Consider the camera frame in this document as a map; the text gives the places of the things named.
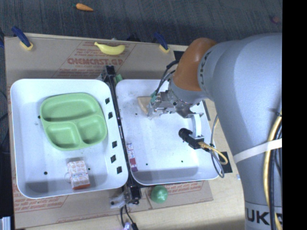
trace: divided green plate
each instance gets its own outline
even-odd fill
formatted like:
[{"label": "divided green plate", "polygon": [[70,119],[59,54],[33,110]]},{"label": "divided green plate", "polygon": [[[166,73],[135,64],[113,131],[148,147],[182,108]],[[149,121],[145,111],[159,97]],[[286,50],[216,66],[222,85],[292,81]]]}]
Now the divided green plate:
[{"label": "divided green plate", "polygon": [[40,106],[40,118],[50,143],[60,150],[75,150],[106,138],[106,120],[98,101],[90,94],[51,96]]}]

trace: hole in bin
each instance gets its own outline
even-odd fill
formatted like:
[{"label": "hole in bin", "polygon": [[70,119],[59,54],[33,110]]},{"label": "hole in bin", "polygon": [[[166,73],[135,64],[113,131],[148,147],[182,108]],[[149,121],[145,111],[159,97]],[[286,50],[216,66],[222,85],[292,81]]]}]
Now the hole in bin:
[{"label": "hole in bin", "polygon": [[113,163],[116,160],[115,154],[111,157],[111,163]]},{"label": "hole in bin", "polygon": [[117,174],[121,173],[123,170],[121,168],[121,166],[117,167]]}]

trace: carrot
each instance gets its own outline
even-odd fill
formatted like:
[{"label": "carrot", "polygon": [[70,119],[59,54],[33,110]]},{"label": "carrot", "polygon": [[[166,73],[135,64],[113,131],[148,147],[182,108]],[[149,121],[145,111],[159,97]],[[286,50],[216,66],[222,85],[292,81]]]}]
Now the carrot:
[{"label": "carrot", "polygon": [[76,3],[73,4],[74,7],[76,7],[79,10],[83,10],[83,11],[94,11],[92,8],[90,8],[89,6],[86,6],[82,3]]}]

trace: yellow banana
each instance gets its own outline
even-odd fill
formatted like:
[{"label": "yellow banana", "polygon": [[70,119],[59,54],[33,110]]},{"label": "yellow banana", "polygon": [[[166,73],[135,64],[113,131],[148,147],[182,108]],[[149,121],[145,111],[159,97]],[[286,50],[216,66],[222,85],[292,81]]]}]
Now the yellow banana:
[{"label": "yellow banana", "polygon": [[122,52],[124,52],[126,48],[124,45],[109,46],[105,44],[99,44],[97,42],[95,42],[94,45],[96,45],[102,53],[105,53],[106,55],[112,55],[112,56],[121,54]]}]

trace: gray robot arm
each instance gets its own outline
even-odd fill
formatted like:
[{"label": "gray robot arm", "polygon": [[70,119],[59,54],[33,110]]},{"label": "gray robot arm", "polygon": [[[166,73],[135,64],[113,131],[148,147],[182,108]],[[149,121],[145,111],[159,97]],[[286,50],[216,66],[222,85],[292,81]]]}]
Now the gray robot arm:
[{"label": "gray robot arm", "polygon": [[[195,66],[192,69],[179,62],[170,79],[168,91],[163,93],[164,102],[172,105],[168,109],[159,109],[161,94],[158,93],[158,98],[149,105],[148,115],[159,110],[160,113],[177,112],[187,118],[191,106],[208,98],[215,103],[222,130],[234,157],[266,144],[270,139],[279,139],[282,35],[261,34],[219,44],[206,42],[207,47],[198,59],[196,73]],[[186,74],[189,69],[193,76],[186,80],[189,78]],[[191,83],[186,83],[188,81],[192,81],[194,87],[190,88]],[[277,128],[272,134],[274,125]],[[281,154],[281,150],[274,149],[274,153]],[[275,170],[271,174],[274,178],[271,183],[274,186],[274,206],[269,206],[267,192],[264,190],[268,153],[256,152],[236,163],[244,191],[247,230],[271,230],[272,225],[278,230],[282,229],[282,175],[278,173],[278,165],[272,165]]]}]

